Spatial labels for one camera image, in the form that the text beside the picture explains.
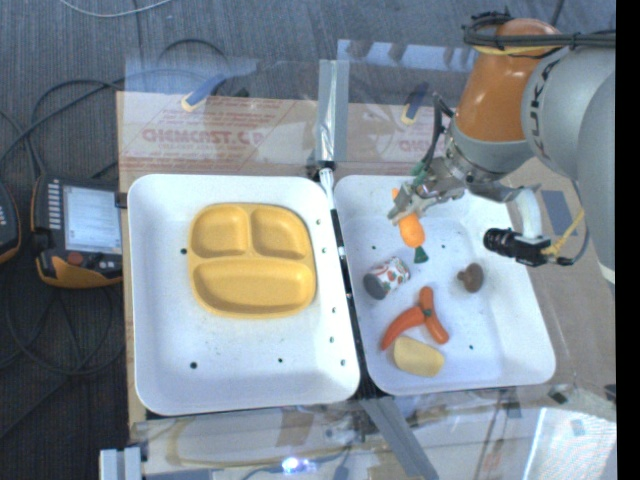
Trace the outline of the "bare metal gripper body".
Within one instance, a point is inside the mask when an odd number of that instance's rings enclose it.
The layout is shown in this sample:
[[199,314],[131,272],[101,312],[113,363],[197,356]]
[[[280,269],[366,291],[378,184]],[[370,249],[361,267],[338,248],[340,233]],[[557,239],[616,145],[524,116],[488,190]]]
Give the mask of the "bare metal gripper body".
[[419,162],[412,170],[412,193],[426,204],[462,197],[481,178],[481,170],[463,157],[436,157]]

